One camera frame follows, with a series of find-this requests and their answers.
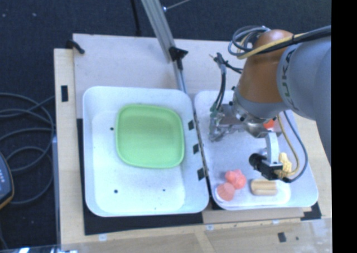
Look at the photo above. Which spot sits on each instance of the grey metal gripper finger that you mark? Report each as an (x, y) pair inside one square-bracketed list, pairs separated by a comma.
[(213, 134), (222, 132)]

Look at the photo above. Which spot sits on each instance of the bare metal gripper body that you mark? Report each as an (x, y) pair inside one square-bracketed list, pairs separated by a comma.
[(237, 123)]

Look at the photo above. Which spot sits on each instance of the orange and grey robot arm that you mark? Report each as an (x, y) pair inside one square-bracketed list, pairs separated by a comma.
[(301, 79)]

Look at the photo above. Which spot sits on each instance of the white plastic tray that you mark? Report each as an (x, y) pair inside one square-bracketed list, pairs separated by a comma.
[(139, 190), (237, 157)]

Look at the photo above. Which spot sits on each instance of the orange toy piece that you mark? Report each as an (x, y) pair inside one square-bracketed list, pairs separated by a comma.
[(269, 124)]

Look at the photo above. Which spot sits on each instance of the salmon pink toy food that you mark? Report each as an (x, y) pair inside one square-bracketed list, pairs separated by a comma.
[(226, 191), (236, 179)]

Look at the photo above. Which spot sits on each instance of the pale yellow toy food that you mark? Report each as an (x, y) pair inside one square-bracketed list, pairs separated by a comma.
[(285, 162)]

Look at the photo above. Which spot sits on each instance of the green plate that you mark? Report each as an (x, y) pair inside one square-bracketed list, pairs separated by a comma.
[(150, 136)]

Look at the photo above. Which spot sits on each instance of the tan toy bread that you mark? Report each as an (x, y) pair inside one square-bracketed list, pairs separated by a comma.
[(263, 187)]

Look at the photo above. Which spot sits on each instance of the pale cardboard board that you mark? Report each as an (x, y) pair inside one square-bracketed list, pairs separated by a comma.
[(125, 62)]

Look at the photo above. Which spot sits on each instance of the black cylinder on white bracket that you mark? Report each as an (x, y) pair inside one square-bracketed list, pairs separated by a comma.
[(272, 167)]

